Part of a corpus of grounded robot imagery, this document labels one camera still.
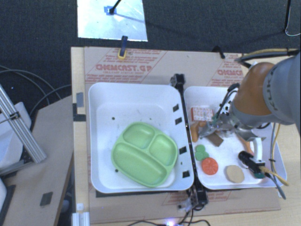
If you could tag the orange fruit slice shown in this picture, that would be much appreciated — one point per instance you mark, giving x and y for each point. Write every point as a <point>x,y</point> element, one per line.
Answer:
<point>209,166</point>

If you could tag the white plastic tray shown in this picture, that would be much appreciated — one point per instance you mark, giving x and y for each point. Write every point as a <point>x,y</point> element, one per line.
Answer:
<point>117,102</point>
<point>225,154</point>

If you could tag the brown cardboard board red print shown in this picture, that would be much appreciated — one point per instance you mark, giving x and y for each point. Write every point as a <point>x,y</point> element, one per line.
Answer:
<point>131,67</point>

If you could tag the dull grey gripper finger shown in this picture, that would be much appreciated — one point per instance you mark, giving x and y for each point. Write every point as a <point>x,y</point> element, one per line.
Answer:
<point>206,131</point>
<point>222,134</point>

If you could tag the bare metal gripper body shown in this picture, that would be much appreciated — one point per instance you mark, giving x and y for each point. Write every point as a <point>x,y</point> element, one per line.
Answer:
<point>227,123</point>

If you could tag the thin black rod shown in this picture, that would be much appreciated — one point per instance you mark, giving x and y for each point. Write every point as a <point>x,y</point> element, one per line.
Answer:
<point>187,126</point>

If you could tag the red and white carton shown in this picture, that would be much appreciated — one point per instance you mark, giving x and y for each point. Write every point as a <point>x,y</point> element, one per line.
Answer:
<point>200,113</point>

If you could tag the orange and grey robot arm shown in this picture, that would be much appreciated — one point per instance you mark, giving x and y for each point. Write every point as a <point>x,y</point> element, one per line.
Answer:
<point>261,91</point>

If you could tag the brown flat rectangle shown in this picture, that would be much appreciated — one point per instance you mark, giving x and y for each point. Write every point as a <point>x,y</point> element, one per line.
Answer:
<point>216,140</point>

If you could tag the green divided plate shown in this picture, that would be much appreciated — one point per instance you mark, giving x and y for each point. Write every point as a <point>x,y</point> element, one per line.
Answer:
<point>143,154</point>

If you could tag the tan biscuit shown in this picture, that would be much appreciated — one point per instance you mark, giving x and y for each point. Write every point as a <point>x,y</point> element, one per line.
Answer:
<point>235,174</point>

